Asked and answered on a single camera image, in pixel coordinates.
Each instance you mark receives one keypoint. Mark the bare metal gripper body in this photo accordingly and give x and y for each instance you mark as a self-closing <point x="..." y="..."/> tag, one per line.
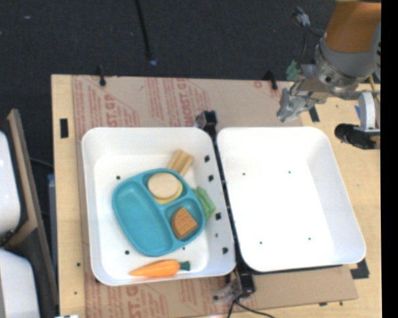
<point x="331" y="78"/>

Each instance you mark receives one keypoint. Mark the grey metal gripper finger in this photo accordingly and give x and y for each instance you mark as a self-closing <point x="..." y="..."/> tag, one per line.
<point x="284" y="108"/>
<point x="302" y="106"/>

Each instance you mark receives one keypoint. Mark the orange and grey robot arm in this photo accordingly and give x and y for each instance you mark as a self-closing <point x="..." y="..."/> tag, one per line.
<point x="353" y="28"/>

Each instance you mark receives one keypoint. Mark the white plastic tray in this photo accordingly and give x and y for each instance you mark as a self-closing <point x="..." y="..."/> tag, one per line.
<point x="146" y="144"/>
<point x="285" y="204"/>

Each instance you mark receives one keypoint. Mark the thin black rod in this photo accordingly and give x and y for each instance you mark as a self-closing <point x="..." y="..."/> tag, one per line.
<point x="226" y="197"/>

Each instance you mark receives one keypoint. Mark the brown cardboard board red print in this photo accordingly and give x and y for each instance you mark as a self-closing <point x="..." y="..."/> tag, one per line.
<point x="172" y="101"/>

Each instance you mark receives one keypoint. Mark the beige wooden bread sticks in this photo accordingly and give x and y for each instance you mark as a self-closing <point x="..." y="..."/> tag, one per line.
<point x="180" y="161"/>

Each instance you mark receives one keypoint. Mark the green toy lettuce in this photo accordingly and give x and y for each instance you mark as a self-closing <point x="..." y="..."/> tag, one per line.
<point x="206" y="202"/>

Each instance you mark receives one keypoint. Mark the round beige biscuit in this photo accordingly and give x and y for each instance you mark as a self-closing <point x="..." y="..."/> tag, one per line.
<point x="164" y="185"/>

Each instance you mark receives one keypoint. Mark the brown bread slice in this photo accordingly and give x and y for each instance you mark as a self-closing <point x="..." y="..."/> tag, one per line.
<point x="183" y="223"/>

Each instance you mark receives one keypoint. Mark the blue divided plate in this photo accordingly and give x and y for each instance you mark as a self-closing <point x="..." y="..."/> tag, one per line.
<point x="139" y="217"/>

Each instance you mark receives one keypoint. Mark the orange carrot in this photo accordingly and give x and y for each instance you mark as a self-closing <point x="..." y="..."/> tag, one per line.
<point x="157" y="268"/>

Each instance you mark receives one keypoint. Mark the black cylinder on white bracket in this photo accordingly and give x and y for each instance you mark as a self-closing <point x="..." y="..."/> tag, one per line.
<point x="355" y="135"/>

